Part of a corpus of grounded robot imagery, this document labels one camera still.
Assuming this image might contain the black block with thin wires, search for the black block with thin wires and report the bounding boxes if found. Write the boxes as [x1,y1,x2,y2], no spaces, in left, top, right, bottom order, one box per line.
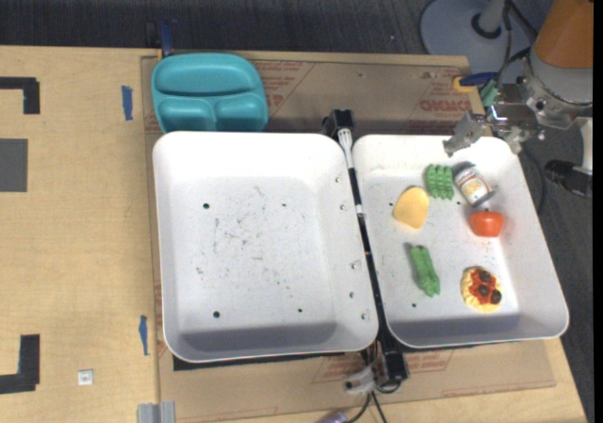
[321,108,355,138]
[376,349,410,387]

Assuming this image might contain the orange tomato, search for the orange tomato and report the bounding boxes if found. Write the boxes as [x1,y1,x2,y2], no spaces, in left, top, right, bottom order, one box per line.
[468,209,506,238]

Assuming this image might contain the yellow bread slice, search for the yellow bread slice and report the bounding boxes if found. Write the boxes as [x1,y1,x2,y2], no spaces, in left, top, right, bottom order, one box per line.
[392,186,431,231]

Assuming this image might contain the white plastic tray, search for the white plastic tray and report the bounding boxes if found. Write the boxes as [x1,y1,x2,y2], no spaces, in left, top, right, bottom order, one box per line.
[350,133,571,350]
[151,130,381,364]

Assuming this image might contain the yellow pizza slice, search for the yellow pizza slice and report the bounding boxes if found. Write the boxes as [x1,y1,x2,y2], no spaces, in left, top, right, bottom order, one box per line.
[459,265,504,315]

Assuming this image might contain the small white labelled can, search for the small white labelled can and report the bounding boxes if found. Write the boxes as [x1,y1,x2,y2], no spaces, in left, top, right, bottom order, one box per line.
[452,161,497,207]

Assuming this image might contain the purple cylinder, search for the purple cylinder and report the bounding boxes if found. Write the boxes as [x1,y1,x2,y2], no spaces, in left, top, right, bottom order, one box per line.
[314,408,350,423]

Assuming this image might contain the short green pea pods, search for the short green pea pods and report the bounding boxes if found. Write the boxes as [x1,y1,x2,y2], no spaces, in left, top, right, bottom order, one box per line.
[423,163,456,202]

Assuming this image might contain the thin black and white rod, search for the thin black and white rod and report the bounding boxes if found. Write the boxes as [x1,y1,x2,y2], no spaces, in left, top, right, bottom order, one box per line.
[336,127,393,356]

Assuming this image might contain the teal divided plate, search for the teal divided plate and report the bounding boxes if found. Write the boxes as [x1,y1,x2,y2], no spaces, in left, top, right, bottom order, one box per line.
[150,52,270,134]

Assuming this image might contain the black cylinder on white bracket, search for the black cylinder on white bracket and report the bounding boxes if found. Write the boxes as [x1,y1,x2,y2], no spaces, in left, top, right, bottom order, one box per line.
[544,116,594,199]

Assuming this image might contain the grey round-base stand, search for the grey round-base stand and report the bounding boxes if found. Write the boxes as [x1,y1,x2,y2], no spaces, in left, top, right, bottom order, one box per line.
[418,0,557,76]

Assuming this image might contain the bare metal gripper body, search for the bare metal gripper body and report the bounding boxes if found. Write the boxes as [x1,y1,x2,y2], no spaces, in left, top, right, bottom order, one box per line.
[489,80,594,134]

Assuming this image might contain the long green pea pods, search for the long green pea pods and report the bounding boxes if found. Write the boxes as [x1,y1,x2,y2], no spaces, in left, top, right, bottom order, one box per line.
[406,243,442,299]

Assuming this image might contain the brown cardboard board red print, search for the brown cardboard board red print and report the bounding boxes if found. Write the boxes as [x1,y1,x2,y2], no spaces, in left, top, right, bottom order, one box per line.
[139,50,558,423]

